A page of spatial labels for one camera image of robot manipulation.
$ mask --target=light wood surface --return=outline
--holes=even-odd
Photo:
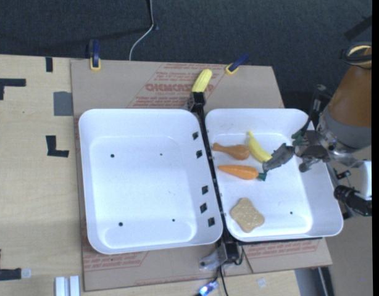
[[[70,59],[0,55],[0,78],[26,78],[5,87],[0,101],[1,268],[30,268],[31,278],[1,281],[0,295],[54,295],[54,278],[81,278],[81,237],[73,117],[56,117],[53,93],[71,92]],[[46,135],[68,158],[48,157]],[[226,277],[234,295],[299,296],[294,271]],[[194,295],[206,281],[84,292],[82,295]],[[224,295],[220,287],[212,295]]]

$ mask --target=cardboard sheet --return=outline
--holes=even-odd
[[[205,92],[205,113],[217,108],[283,108],[273,69],[240,66],[230,76],[225,74],[224,65],[210,64],[103,60],[101,67],[94,72],[89,60],[71,61],[85,290],[214,277],[213,271],[201,271],[198,265],[200,258],[213,252],[214,245],[118,255],[103,255],[90,246],[86,237],[78,119],[89,109],[180,108],[205,68],[213,71]],[[244,261],[240,266],[226,268],[225,275],[331,264],[325,239],[266,242],[243,247]]]

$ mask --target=empty white tray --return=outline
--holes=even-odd
[[[222,220],[197,118],[94,109],[80,117],[88,239],[99,252],[210,244]]]
[[[260,145],[273,153],[282,143],[292,146],[291,135],[306,122],[307,115],[295,109],[217,109],[206,115],[209,142],[221,145],[247,144],[252,131]],[[341,210],[333,197],[333,186],[323,162],[300,173],[302,160],[293,157],[285,165],[270,170],[265,181],[243,180],[220,171],[218,165],[238,164],[256,167],[262,164],[253,156],[235,160],[212,151],[217,182],[229,232],[240,241],[275,241],[334,236],[343,227]],[[239,199],[247,197],[265,216],[265,223],[244,232],[230,217]]]

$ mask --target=blue clamp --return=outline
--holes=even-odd
[[[241,56],[237,61],[225,67],[225,73],[227,75],[233,75],[234,73],[238,71],[239,66],[242,64],[245,64],[248,61],[248,59],[249,59],[248,55]]]
[[[92,71],[99,71],[101,69],[101,59],[99,56],[100,45],[97,39],[91,39],[86,48],[86,56],[90,58],[90,68]]]

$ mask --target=bread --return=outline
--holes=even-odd
[[[236,206],[231,209],[230,215],[244,232],[251,232],[265,222],[263,214],[253,206],[247,197],[239,199]]]

